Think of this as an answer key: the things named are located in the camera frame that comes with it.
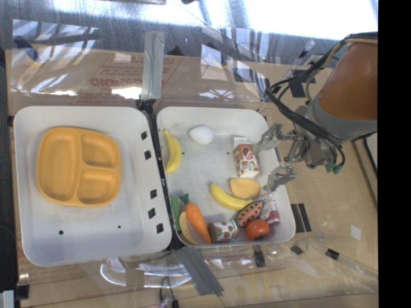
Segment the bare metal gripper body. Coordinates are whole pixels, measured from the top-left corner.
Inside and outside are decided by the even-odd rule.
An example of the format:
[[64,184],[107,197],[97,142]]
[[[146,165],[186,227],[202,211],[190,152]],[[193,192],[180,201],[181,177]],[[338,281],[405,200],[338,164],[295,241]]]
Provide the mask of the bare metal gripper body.
[[304,162],[310,169],[339,168],[340,145],[317,120],[312,106],[303,105],[296,111],[284,107],[282,113],[294,126],[288,133],[292,145],[285,158],[287,162]]

